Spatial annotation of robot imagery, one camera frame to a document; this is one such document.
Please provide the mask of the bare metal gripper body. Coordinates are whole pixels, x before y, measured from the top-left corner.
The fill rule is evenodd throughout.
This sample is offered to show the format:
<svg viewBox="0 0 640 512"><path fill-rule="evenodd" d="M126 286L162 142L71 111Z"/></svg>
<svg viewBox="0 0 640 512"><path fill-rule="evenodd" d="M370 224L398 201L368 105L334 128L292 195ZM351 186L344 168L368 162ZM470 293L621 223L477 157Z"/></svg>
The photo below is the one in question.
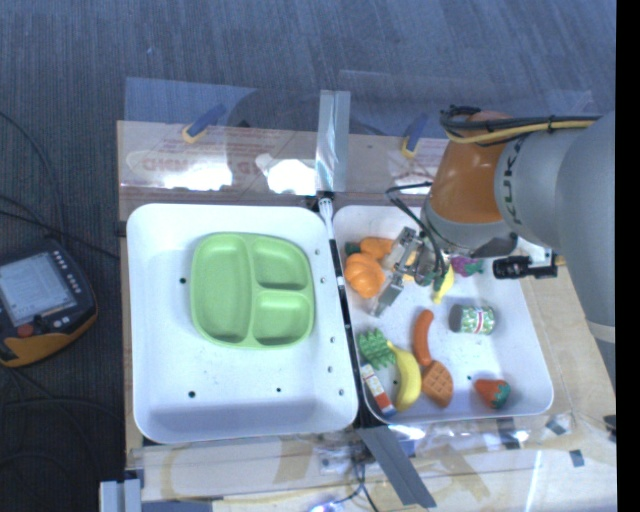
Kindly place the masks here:
<svg viewBox="0 0 640 512"><path fill-rule="evenodd" d="M428 239L422 239L410 265L414 282L419 286L441 286L447 272L442 252Z"/></svg>

